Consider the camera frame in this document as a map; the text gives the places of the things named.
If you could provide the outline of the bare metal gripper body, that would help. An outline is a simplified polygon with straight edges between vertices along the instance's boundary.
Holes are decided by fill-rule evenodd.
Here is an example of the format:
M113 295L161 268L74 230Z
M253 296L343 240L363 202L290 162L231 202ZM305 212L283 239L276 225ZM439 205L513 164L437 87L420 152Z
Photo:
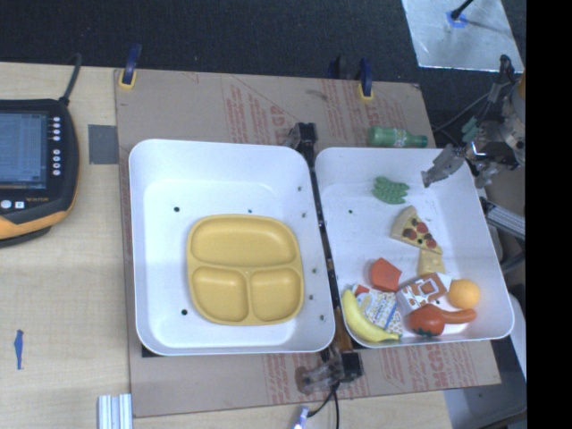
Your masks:
M480 169L493 164L514 169L526 164L526 126L518 119L483 121L465 136L465 156Z

